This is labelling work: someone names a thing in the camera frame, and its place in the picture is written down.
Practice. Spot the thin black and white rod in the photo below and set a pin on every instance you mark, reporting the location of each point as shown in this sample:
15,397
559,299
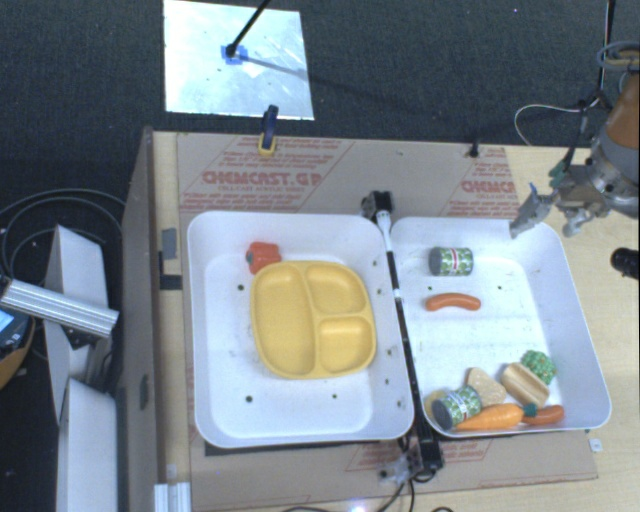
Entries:
400,305

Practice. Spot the orange sausage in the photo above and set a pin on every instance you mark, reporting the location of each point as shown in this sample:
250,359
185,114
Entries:
452,302
549,414

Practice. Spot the tan bread slice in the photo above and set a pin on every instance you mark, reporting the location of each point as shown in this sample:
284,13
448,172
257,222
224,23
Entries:
486,387

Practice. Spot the green broccoli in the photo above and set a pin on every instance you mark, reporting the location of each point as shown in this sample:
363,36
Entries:
540,365

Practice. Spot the orange carrot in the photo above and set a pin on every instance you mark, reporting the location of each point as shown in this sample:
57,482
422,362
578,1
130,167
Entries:
492,417

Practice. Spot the green pea can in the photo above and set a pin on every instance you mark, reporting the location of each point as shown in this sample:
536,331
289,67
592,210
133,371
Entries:
452,261
457,406

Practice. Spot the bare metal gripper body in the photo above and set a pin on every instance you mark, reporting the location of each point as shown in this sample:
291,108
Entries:
597,189

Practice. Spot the brown cardboard board red print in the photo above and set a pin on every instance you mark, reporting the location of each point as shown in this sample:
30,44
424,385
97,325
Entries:
320,165

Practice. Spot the black cylinder on white bracket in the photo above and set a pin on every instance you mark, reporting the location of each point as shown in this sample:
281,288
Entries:
627,261

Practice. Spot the white plastic tray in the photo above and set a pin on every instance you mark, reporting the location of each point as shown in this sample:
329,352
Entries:
480,345
300,415

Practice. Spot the orange bell pepper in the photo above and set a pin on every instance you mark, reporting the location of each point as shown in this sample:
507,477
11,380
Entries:
263,256

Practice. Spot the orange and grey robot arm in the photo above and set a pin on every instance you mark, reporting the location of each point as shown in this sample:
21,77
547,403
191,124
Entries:
625,117

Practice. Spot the tan hot dog bun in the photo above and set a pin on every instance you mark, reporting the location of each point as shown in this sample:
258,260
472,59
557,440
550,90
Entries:
522,384

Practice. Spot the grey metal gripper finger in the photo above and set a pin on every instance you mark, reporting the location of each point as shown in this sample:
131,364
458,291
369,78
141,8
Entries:
529,215
576,222

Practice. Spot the yellow divided plate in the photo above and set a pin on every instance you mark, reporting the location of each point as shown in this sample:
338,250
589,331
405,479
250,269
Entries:
287,320

